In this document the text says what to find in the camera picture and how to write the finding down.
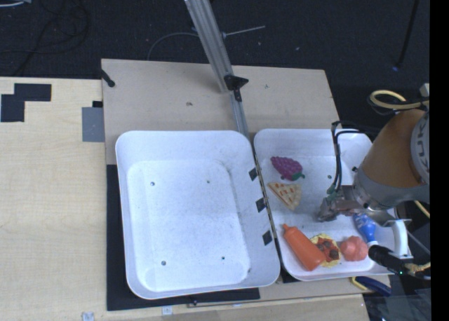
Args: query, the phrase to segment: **table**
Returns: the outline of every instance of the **table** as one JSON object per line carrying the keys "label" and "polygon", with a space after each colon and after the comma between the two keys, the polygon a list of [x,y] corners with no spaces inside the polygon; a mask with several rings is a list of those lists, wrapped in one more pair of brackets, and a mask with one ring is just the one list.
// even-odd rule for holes
{"label": "table", "polygon": [[[0,77],[2,95],[13,94],[16,83],[51,84],[50,102],[25,102],[23,122],[0,123],[3,319],[80,320],[93,313],[95,320],[369,320],[362,291],[348,279],[278,280],[261,288],[257,301],[108,311],[105,166],[114,163],[114,138],[129,128],[235,127],[229,98],[217,94],[208,64],[103,60],[102,67],[116,87],[100,80]],[[235,66],[234,73],[250,80],[241,92],[252,135],[273,123],[327,128],[338,119],[324,71]],[[126,81],[151,93],[127,88]],[[276,102],[285,86],[292,93]],[[105,141],[84,141],[83,109],[101,101]],[[136,118],[129,111],[147,114]],[[376,278],[389,283],[386,275]]]}

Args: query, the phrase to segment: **orange bottle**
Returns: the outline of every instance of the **orange bottle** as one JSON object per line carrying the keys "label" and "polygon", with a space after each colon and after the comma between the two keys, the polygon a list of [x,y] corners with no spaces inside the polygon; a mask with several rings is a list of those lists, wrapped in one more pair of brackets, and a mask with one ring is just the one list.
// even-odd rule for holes
{"label": "orange bottle", "polygon": [[326,260],[324,252],[310,241],[296,226],[284,224],[283,228],[285,230],[283,237],[306,270],[313,271]]}

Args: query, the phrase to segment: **black floor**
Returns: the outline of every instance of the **black floor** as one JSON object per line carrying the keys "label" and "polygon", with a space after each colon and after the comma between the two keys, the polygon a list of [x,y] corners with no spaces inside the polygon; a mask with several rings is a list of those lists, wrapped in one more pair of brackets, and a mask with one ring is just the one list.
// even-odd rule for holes
{"label": "black floor", "polygon": [[[429,83],[430,0],[211,2],[226,34],[264,26],[227,36],[233,65],[323,69],[342,120],[382,127],[391,115],[368,105],[372,91],[388,89],[412,99]],[[3,6],[0,76],[100,78],[102,58],[208,63],[199,39],[179,32],[193,32],[184,0]],[[413,205],[406,210],[413,219],[410,231],[429,248],[429,222]],[[405,278],[399,284],[400,292],[413,295],[430,287]]]}

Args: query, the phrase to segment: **white tray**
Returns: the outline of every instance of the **white tray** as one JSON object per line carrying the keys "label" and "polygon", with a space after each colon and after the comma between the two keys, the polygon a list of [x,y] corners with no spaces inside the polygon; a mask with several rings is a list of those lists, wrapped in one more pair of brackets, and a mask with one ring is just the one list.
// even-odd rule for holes
{"label": "white tray", "polygon": [[[371,146],[371,141],[366,135],[352,133],[340,135],[338,141],[342,157],[342,184],[350,185],[353,182],[351,169],[361,164]],[[302,187],[302,199],[294,212],[284,206],[272,190],[266,187],[282,263],[294,278],[309,281],[391,273],[369,257],[363,261],[345,261],[342,257],[340,263],[332,268],[319,266],[313,271],[308,271],[302,267],[283,238],[283,223],[298,227],[309,238],[319,233],[328,234],[337,243],[351,235],[361,236],[350,217],[339,215],[335,221],[317,220],[320,204],[335,176],[335,152],[330,130],[265,129],[256,134],[254,147],[265,186],[269,182],[289,183],[282,180],[274,169],[270,161],[272,156],[295,159],[303,167],[302,173],[305,178],[293,182],[301,184]],[[394,250],[394,237],[390,228],[378,226],[375,237],[382,246]]]}
{"label": "white tray", "polygon": [[262,287],[280,261],[249,141],[130,131],[116,142],[126,278],[143,299]]}

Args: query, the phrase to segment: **grapes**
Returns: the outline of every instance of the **grapes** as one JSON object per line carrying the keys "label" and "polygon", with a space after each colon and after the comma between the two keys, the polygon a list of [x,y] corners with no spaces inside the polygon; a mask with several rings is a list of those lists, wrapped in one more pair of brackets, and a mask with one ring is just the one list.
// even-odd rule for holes
{"label": "grapes", "polygon": [[282,179],[293,182],[300,177],[305,178],[302,174],[302,165],[298,161],[283,156],[272,156],[270,160],[274,168],[281,174]]}

